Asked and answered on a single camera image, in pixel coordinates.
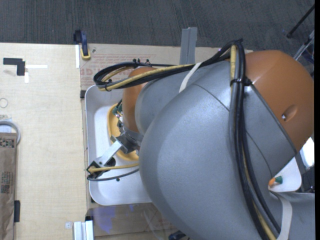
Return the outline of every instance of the black bracket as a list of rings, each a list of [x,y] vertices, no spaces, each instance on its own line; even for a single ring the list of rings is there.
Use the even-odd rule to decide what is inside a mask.
[[[14,215],[13,222],[20,222],[20,201],[14,200]]]
[[[26,62],[22,58],[3,58],[3,65],[16,65],[16,75],[24,76]]]

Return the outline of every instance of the white strap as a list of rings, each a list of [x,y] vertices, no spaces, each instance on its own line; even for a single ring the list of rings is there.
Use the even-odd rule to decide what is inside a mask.
[[[187,87],[187,83],[188,83],[190,77],[194,74],[194,72],[196,72],[196,70],[199,68],[201,63],[202,62],[195,64],[194,67],[190,70],[190,72],[185,76],[185,78],[183,79],[183,81],[181,83],[179,93],[181,93]]]
[[[285,197],[281,196],[279,193],[273,193],[279,198],[282,203],[281,231],[276,240],[288,240],[292,220],[292,205]]]

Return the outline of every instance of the yellow cable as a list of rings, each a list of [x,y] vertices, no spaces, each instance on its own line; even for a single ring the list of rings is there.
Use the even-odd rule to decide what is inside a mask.
[[[107,170],[116,170],[116,169],[125,169],[125,168],[131,168],[131,167],[136,167],[136,166],[139,166],[139,163],[120,165],[120,166],[101,167],[101,168],[95,168],[92,166],[88,169],[88,172],[92,174],[92,173],[96,173],[96,172],[102,172],[102,171],[107,171]]]
[[[119,83],[116,83],[112,86],[109,86],[107,87],[106,89],[105,88],[99,88],[100,91],[111,91],[113,89],[116,89],[116,88],[119,88],[121,86],[124,86],[126,84],[129,84],[135,80],[138,80],[138,79],[141,79],[141,78],[144,78],[144,77],[147,77],[147,76],[151,76],[151,75],[154,75],[154,74],[157,74],[157,73],[161,73],[161,72],[166,72],[166,71],[170,71],[170,70],[175,70],[175,69],[179,69],[179,68],[183,68],[183,67],[187,67],[187,66],[192,66],[193,64],[187,64],[187,65],[177,65],[177,66],[168,66],[168,67],[162,67],[162,68],[157,68],[155,70],[151,70],[151,71],[147,71],[147,72],[144,72],[144,73],[141,73],[141,74],[137,74],[135,76],[132,76],[132,77],[128,77],[126,79],[124,79],[123,81],[119,82]]]
[[[264,229],[264,232],[268,236],[270,240],[277,240],[274,234],[272,233],[271,229],[269,228],[268,224],[266,223],[265,219],[262,217],[261,213],[259,212],[258,208],[256,207],[255,203],[253,203],[254,209],[256,211],[256,214],[259,218],[259,221],[261,222],[261,225]]]
[[[245,169],[245,176],[249,182],[249,184],[252,185],[252,182],[251,182],[251,179],[250,179],[250,176],[249,176],[249,172],[248,172],[248,167],[247,167],[247,161],[246,161],[246,156],[245,154],[243,154],[243,161],[244,161],[244,169]],[[261,222],[261,225],[264,229],[264,232],[266,233],[266,235],[268,236],[268,238],[270,240],[276,240],[276,237],[275,235],[272,233],[269,225],[266,223],[266,220],[264,219],[264,217],[261,215],[260,211],[258,210],[255,202],[253,201],[253,206],[254,206],[254,209],[255,209],[255,212],[259,218],[259,221]]]
[[[111,73],[105,75],[105,76],[101,79],[101,81],[102,81],[102,82],[106,82],[106,81],[108,81],[111,77],[113,77],[114,75],[116,75],[116,74],[118,74],[118,73],[120,73],[120,72],[122,72],[122,71],[129,70],[129,69],[133,69],[133,67],[132,67],[132,66],[124,66],[124,67],[118,68],[118,69],[116,69],[115,71],[112,71]]]
[[[235,78],[236,58],[237,58],[237,47],[233,44],[231,46],[231,52],[230,52],[230,80],[233,80]]]

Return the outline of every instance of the wooden table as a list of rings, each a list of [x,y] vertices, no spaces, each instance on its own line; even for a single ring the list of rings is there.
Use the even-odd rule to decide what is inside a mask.
[[[83,221],[87,211],[80,72],[74,45],[0,43],[0,58],[21,58],[29,83],[16,66],[0,63],[0,98],[21,131],[16,200],[17,240],[72,239],[66,222]]]

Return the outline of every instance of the paper bag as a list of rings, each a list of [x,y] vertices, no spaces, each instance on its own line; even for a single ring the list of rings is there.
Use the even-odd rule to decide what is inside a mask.
[[[0,132],[0,239],[14,239],[17,134]]]

